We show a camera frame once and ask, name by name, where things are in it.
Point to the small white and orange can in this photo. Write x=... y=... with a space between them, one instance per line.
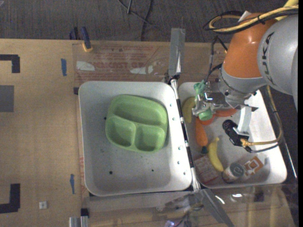
x=233 y=172

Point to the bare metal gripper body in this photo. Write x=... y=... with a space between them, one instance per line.
x=220 y=102

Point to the yellow banana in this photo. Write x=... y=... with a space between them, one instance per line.
x=214 y=154
x=188 y=110

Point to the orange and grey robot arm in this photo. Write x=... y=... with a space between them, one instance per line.
x=243 y=51

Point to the white plastic tray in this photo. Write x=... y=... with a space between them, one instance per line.
x=260 y=126
x=132 y=174

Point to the orange red sausage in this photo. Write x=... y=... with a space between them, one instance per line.
x=225 y=113

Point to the small white square block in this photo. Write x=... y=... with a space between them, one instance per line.
x=42 y=205

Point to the black cylinder on white bracket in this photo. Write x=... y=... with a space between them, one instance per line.
x=233 y=131

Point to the orange carrot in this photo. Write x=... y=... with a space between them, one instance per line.
x=201 y=135

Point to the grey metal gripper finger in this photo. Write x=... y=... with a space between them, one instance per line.
x=203 y=100
x=198 y=110

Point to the green divided plate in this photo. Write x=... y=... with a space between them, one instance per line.
x=139 y=112

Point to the white and red packet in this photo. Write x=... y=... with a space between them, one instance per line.
x=206 y=170

